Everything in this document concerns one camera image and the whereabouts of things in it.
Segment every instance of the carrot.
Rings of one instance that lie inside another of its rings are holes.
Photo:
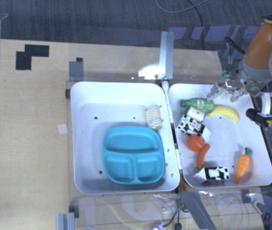
[[[209,144],[205,144],[197,155],[197,168],[198,170],[204,167],[204,157],[207,151],[211,148]]]
[[[245,175],[249,165],[250,165],[250,154],[252,150],[250,148],[245,148],[245,154],[241,155],[238,159],[237,170],[236,170],[236,178],[235,182],[238,184],[242,177]]]

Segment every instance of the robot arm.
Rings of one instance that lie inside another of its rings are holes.
[[[224,89],[233,94],[233,102],[246,93],[254,97],[263,96],[262,88],[272,81],[272,18],[265,17],[264,21],[254,35],[239,68],[231,73],[237,76],[238,81],[226,79],[224,84],[216,83],[208,99],[217,97]]]

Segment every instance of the sausage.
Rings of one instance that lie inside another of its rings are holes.
[[[204,167],[204,157],[207,151],[211,148],[209,144],[205,144],[197,155],[197,168],[198,170]]]

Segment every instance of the toy carrot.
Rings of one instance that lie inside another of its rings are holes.
[[[245,148],[245,154],[241,155],[238,159],[237,170],[236,170],[236,178],[235,182],[238,184],[242,177],[245,175],[249,165],[250,165],[250,154],[252,150],[250,148]]]

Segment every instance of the gray carpet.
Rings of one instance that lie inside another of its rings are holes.
[[[168,10],[190,6],[159,2]],[[262,15],[272,14],[272,0],[212,0],[197,9],[207,25],[258,26]],[[158,42],[158,32],[170,27],[200,24],[195,9],[166,13],[155,0],[0,0],[0,13],[9,15],[2,38],[58,42],[144,45]]]

